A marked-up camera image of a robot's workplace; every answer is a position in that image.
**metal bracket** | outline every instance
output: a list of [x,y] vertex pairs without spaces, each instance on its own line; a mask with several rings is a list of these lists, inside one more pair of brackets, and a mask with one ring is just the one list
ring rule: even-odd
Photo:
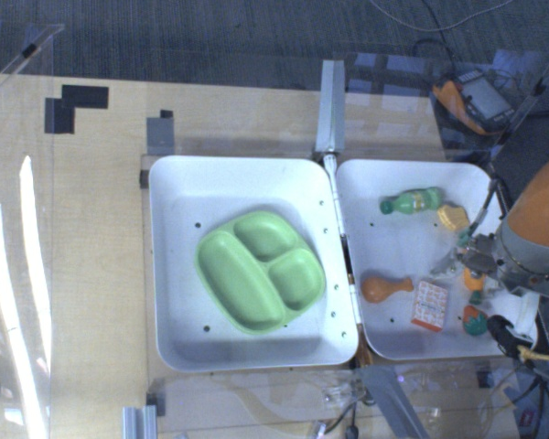
[[392,367],[368,366],[357,372],[396,437],[429,439]]
[[122,410],[123,439],[157,439],[156,406],[142,409],[124,407]]
[[324,60],[321,70],[317,159],[344,150],[344,113],[346,108],[346,70],[343,60]]
[[171,111],[146,118],[146,151],[156,156],[175,154],[175,122]]

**clear plastic panel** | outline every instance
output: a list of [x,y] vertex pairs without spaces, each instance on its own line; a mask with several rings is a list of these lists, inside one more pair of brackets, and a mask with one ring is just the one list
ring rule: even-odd
[[[489,48],[478,58],[429,42],[335,52],[345,70],[339,161],[485,166],[549,85],[549,50]],[[323,59],[175,51],[173,60],[165,75],[179,83],[151,84],[147,116],[173,111],[177,154],[311,157]]]
[[60,30],[0,21],[0,437],[49,436],[54,176],[44,96]]

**white tray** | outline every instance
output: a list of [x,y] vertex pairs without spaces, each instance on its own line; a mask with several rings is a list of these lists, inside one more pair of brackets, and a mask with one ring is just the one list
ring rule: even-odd
[[[461,275],[437,282],[449,291],[445,326],[438,333],[411,324],[414,292],[395,293],[379,304],[367,303],[360,293],[361,282],[371,275],[395,279],[409,276],[416,288],[456,242],[456,236],[442,226],[436,212],[383,215],[381,198],[397,196],[407,189],[439,187],[445,192],[445,201],[463,206],[473,220],[488,193],[490,180],[486,173],[461,163],[351,160],[339,167],[337,180],[370,346],[381,356],[395,360],[500,355],[488,333],[473,337],[463,329],[460,318],[469,291]],[[498,202],[493,199],[476,233],[494,232],[500,215]],[[499,314],[515,323],[520,306],[520,298],[502,290],[479,308],[488,316]],[[534,324],[529,335],[536,340]]]
[[[296,159],[168,156],[149,177],[156,341],[177,370],[213,371],[349,360],[358,345],[346,266],[326,172]],[[194,268],[199,239],[252,210],[276,212],[303,236],[325,274],[323,297],[287,327],[256,336],[235,328]]]

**teal object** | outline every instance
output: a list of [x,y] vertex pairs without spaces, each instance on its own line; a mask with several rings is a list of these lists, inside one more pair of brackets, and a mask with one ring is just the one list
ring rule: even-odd
[[482,292],[472,291],[472,295],[469,297],[469,303],[473,305],[482,304]]
[[487,324],[488,316],[482,311],[478,310],[476,307],[467,305],[464,308],[464,317],[462,323],[466,333],[477,337],[488,331]]
[[383,215],[390,215],[394,211],[400,211],[405,215],[412,215],[426,209],[438,209],[443,199],[437,187],[404,192],[393,200],[381,202]]
[[195,267],[211,298],[242,332],[260,335],[288,324],[324,293],[315,253],[282,217],[255,211],[207,234]]

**orange object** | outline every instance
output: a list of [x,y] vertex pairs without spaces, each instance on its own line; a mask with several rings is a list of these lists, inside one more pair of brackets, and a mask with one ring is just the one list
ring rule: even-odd
[[468,267],[464,268],[464,284],[469,291],[482,291],[484,289],[484,278],[486,278],[485,274],[480,278],[474,278],[471,270]]
[[381,303],[397,291],[413,291],[411,278],[404,278],[400,282],[391,283],[380,276],[371,276],[364,280],[361,286],[362,295],[369,303]]
[[475,123],[469,118],[466,113],[466,104],[459,94],[459,89],[452,80],[446,81],[442,87],[434,86],[433,93],[437,100],[441,102],[444,107],[453,113],[456,118],[467,126],[470,130],[473,130],[480,135],[492,135],[499,134],[500,132],[486,132],[481,126]]
[[549,162],[521,193],[508,223],[523,239],[549,247]]

